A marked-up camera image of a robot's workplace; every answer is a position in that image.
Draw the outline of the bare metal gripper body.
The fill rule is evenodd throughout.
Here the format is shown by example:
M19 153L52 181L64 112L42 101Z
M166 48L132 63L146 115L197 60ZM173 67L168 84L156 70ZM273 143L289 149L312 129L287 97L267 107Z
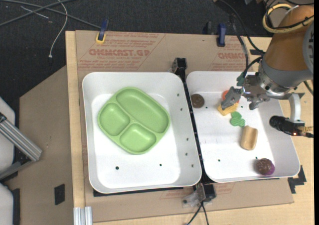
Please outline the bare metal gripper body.
M289 92L296 87L297 85L279 85L267 75L252 74L245 77L240 93L247 101L258 103L269 101L270 99L288 99Z

